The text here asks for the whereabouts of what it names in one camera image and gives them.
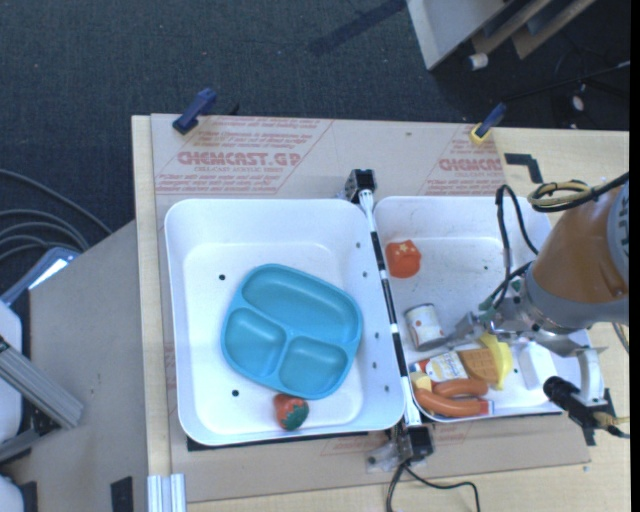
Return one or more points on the brown cardboard board, red print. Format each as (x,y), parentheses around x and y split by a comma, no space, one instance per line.
(300,150)

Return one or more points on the orange toy sausage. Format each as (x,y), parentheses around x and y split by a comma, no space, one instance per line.
(450,406)
(460,387)

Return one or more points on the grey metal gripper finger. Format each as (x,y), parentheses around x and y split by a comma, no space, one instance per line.
(470,327)
(526,346)

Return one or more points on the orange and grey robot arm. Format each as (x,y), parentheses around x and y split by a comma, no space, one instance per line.
(575,260)

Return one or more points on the yellow toy wedge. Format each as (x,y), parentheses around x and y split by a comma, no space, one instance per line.
(504,367)

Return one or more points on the orange block with star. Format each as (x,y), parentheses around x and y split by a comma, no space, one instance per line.
(402,260)

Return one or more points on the blue divided plate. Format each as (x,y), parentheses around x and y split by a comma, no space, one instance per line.
(290,330)

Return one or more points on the white plastic tray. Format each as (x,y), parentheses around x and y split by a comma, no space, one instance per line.
(460,235)
(200,350)

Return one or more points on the brown waffle biscuit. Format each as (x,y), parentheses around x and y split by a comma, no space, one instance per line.
(477,365)

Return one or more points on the black cylinder on white bracket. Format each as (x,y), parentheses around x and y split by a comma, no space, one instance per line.
(567,395)

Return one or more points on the red and green toy strawberry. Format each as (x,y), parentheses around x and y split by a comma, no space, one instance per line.
(290,412)

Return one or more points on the white and yellow bottle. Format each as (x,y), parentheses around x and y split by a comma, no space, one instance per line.
(445,367)

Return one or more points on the white can with orange print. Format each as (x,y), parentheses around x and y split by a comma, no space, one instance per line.
(425,327)

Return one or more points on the small yellow cheese piece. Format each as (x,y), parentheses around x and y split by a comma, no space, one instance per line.
(421,382)

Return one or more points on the thin black and white rod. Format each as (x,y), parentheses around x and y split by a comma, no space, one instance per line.
(385,285)

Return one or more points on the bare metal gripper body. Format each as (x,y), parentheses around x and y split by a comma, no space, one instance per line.
(545,340)

